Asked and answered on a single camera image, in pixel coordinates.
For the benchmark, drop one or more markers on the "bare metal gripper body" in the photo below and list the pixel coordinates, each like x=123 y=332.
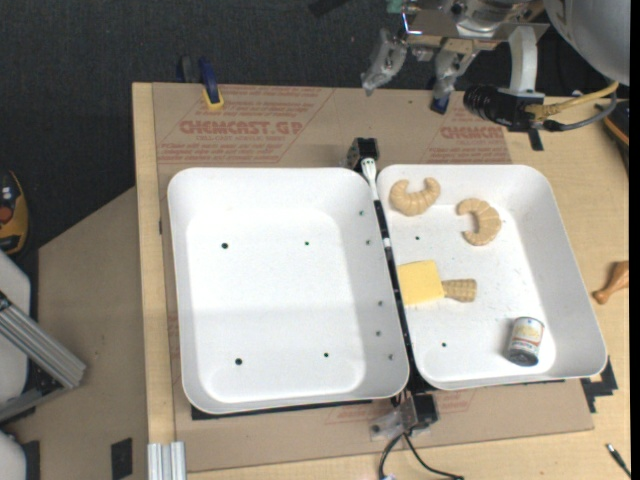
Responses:
x=440 y=23

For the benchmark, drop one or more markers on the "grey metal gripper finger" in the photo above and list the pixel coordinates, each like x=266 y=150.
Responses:
x=446 y=70
x=386 y=60

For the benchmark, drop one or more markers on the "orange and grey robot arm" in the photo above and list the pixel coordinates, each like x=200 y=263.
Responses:
x=590 y=13

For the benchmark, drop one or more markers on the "brown cardboard board red print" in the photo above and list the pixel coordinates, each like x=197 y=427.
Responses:
x=280 y=123

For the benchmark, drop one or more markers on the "beige toy croissant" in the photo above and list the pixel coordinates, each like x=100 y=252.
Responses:
x=484 y=223
x=414 y=200

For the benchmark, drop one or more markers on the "thin black and white rod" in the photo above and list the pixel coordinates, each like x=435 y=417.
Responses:
x=385 y=233

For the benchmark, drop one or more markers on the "yellow toy cheese block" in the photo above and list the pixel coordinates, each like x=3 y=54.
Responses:
x=419 y=282

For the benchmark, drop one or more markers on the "white plastic tray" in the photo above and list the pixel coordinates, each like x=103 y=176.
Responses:
x=500 y=278
x=280 y=293

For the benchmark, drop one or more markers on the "beige ridged toy biscuit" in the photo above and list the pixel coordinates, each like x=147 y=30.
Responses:
x=461 y=290

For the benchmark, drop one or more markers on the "brown toy drumstick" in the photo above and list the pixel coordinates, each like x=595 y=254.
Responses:
x=612 y=284

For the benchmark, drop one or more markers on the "small white printed can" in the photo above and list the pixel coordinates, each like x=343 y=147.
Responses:
x=525 y=340

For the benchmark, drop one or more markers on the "black cylinder on white bracket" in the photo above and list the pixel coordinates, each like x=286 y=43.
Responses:
x=500 y=105

